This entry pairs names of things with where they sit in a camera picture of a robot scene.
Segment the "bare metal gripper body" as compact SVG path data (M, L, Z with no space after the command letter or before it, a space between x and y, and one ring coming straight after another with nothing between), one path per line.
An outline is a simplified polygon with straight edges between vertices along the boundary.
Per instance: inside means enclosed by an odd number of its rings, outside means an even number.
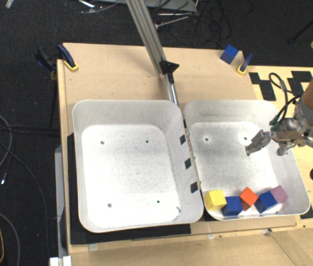
M271 138L276 142L292 142L295 146L313 149L313 126L304 119L285 118L270 128Z

